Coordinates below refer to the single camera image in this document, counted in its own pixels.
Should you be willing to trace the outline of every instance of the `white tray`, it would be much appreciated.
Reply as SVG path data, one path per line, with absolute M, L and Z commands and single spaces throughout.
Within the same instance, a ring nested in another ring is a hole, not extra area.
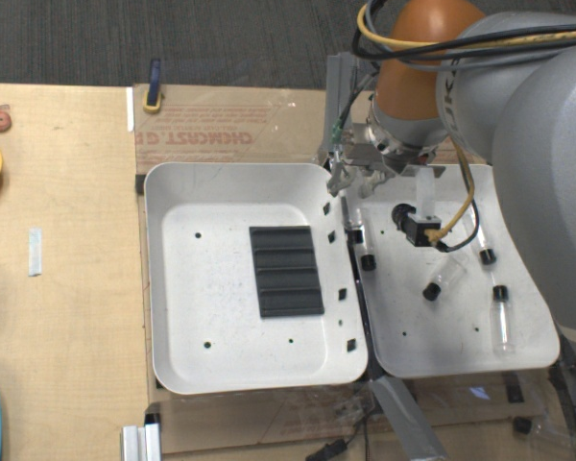
M 468 258 L 465 276 L 435 302 L 422 296 L 422 289 L 443 255 L 431 248 L 415 248 L 391 219 L 399 203 L 417 203 L 415 178 L 396 177 L 379 185 L 367 199 L 357 195 L 358 182 L 347 190 L 350 210 L 369 214 L 377 269 L 361 272 L 372 325 L 375 355 L 391 375 L 416 378 L 486 371 L 547 367 L 559 355 L 559 337 L 550 311 L 529 276 L 506 229 L 494 191 L 492 169 L 473 165 L 476 203 L 483 230 L 494 245 L 497 267 L 483 271 L 476 252 L 459 250 Z M 445 224 L 466 198 L 459 167 L 446 166 L 435 181 L 435 214 Z M 538 216 L 526 213 L 525 216 Z M 459 223 L 444 240 L 449 245 L 467 237 Z M 359 257 L 362 245 L 355 251 Z M 515 313 L 516 352 L 497 355 L 492 350 L 489 309 L 495 284 L 509 289 Z
M 196 395 L 349 383 L 364 373 L 368 351 L 328 177 L 313 164 L 175 162 L 150 171 L 152 353 L 164 387 Z M 303 225 L 311 227 L 324 314 L 263 319 L 249 228 Z

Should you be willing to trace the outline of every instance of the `blue clamp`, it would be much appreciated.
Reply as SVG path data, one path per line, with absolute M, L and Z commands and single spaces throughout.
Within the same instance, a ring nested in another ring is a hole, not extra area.
M 153 59 L 150 63 L 150 88 L 143 97 L 143 109 L 154 114 L 160 111 L 162 93 L 160 92 L 160 59 Z

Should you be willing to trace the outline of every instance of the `clear plastic tube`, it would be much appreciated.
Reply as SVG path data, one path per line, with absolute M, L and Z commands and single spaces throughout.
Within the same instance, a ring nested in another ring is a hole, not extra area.
M 456 281 L 467 271 L 466 263 L 467 258 L 463 253 L 444 255 L 429 276 L 422 296 L 433 302 L 442 294 L 449 294 Z
M 375 248 L 373 246 L 373 234 L 369 223 L 369 213 L 365 208 L 357 208 L 354 210 L 352 226 L 360 230 L 360 239 L 354 242 L 361 244 L 364 250 L 360 258 L 361 269 L 364 272 L 373 271 L 377 266 L 375 262 Z
M 496 353 L 506 354 L 516 350 L 513 320 L 508 288 L 505 285 L 496 285 L 492 289 L 491 304 L 491 339 Z
M 546 417 L 515 417 L 513 428 L 533 444 L 541 443 L 543 448 L 555 446 L 576 454 L 576 432 L 564 425 L 553 424 Z
M 463 225 L 465 226 L 467 236 L 469 236 L 475 227 L 476 219 L 473 210 L 469 210 L 463 216 Z M 483 268 L 487 270 L 492 270 L 495 267 L 495 262 L 497 261 L 497 255 L 493 248 L 491 239 L 486 235 L 485 229 L 482 224 L 482 219 L 479 224 L 478 234 L 471 241 L 469 246 L 475 252 L 476 256 L 480 260 L 480 264 Z

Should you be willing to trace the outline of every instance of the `gray carpet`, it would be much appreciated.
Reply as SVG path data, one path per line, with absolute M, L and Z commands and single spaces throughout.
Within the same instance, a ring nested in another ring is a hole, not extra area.
M 167 84 L 324 88 L 326 56 L 349 49 L 364 1 L 0 0 L 0 82 L 131 85 L 158 57 Z M 576 0 L 469 1 L 576 14 Z

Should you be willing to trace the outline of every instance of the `yellow cable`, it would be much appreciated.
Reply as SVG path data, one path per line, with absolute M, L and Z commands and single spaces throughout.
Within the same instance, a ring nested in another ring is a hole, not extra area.
M 456 215 L 452 217 L 450 222 L 448 222 L 444 227 L 442 227 L 441 229 L 427 229 L 424 231 L 424 234 L 429 238 L 429 242 L 431 243 L 432 246 L 435 246 L 440 239 L 446 237 L 447 234 L 450 232 L 450 230 L 457 224 L 457 222 L 461 220 L 461 217 L 463 217 L 463 214 L 471 205 L 473 195 L 475 192 L 475 183 L 473 182 L 473 176 L 471 175 L 471 170 L 469 169 L 469 164 L 467 158 L 465 157 L 465 153 L 463 152 L 463 149 L 459 147 L 459 145 L 454 140 L 452 140 L 452 145 L 454 146 L 454 150 L 457 151 L 459 162 L 461 162 L 461 165 L 463 166 L 463 169 L 465 170 L 466 176 L 468 178 L 468 184 L 469 184 L 468 197 L 463 202 L 461 208 L 459 208 L 459 211 L 456 213 Z
M 418 48 L 420 46 L 429 46 L 431 44 L 440 44 L 439 42 L 426 42 L 426 41 L 404 41 L 402 39 L 393 39 L 391 37 L 384 37 L 372 33 L 365 24 L 365 11 L 367 10 L 367 4 L 364 5 L 358 12 L 356 17 L 356 23 L 358 29 L 363 34 L 364 37 L 370 41 L 377 42 L 379 44 L 385 44 L 394 51 L 408 50 L 412 48 Z M 522 44 L 534 44 L 539 42 L 553 42 L 563 39 L 573 39 L 576 38 L 576 31 L 563 32 L 563 33 L 551 33 L 543 35 L 534 36 L 524 36 L 524 37 L 511 37 L 505 39 L 494 39 L 487 42 L 482 42 L 479 44 L 468 44 L 465 46 L 457 46 L 455 49 L 468 49 L 468 48 L 496 48 L 503 46 L 518 46 Z

